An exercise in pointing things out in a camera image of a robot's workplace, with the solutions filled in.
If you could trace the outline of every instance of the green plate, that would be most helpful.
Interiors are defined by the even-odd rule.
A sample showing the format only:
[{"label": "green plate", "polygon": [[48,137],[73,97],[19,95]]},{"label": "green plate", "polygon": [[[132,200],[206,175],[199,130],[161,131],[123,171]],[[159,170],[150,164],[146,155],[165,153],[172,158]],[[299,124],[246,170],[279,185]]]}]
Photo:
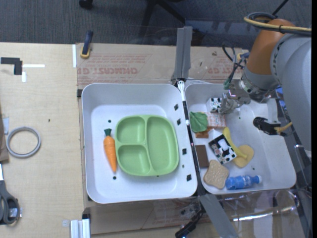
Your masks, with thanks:
[{"label": "green plate", "polygon": [[114,138],[118,164],[130,175],[161,176],[178,165],[176,133],[165,117],[124,117],[116,126]]}]

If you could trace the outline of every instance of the gray carpet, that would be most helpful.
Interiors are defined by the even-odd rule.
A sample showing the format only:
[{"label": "gray carpet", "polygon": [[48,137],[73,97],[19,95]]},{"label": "gray carpet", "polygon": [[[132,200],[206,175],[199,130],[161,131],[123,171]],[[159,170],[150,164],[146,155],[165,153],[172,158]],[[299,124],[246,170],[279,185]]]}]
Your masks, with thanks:
[{"label": "gray carpet", "polygon": [[[208,33],[197,36],[198,43],[219,46],[227,40],[249,48],[256,32],[247,28],[243,17],[256,11],[273,13],[283,1],[186,0],[175,5],[187,25]],[[74,44],[83,42],[86,31],[92,30],[95,43],[137,43],[145,8],[144,0],[94,0],[90,10],[81,8],[79,0],[0,0],[0,42]],[[290,0],[277,15],[309,27],[312,0]],[[156,6],[146,44],[174,45],[176,29],[182,26]]]}]

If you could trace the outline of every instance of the chair wheel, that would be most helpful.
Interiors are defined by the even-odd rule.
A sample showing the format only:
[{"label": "chair wheel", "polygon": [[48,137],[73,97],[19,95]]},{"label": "chair wheel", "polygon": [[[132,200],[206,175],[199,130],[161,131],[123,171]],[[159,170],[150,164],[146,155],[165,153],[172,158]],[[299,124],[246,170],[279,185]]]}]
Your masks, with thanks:
[{"label": "chair wheel", "polygon": [[79,5],[85,9],[91,9],[93,7],[93,0],[79,0]]}]

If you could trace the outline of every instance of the bread slice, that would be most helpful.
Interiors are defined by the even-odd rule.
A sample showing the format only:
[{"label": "bread slice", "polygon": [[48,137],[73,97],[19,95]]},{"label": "bread slice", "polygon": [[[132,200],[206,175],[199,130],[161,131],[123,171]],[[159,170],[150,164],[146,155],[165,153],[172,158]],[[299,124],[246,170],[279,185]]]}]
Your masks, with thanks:
[{"label": "bread slice", "polygon": [[204,175],[204,181],[208,185],[212,185],[217,187],[218,189],[222,189],[228,176],[228,168],[224,167],[217,160],[210,160],[209,167]]}]

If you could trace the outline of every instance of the robotic arm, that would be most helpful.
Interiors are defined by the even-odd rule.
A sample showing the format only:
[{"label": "robotic arm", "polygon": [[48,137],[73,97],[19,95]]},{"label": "robotic arm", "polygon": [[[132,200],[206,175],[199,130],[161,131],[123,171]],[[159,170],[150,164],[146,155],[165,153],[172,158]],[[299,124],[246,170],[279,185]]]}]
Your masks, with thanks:
[{"label": "robotic arm", "polygon": [[[278,87],[282,87],[292,124],[305,150],[311,151],[311,28],[298,28],[291,22],[278,18],[270,18],[266,23],[259,24],[266,27],[253,44],[241,79],[230,82],[219,112],[231,113],[253,100],[268,103],[269,114],[274,113],[274,108],[270,109],[272,105],[269,105],[269,102],[272,103],[270,95]],[[254,120],[254,125],[261,128],[259,122],[263,120],[257,119]],[[275,119],[265,120],[268,128],[280,126]]]}]

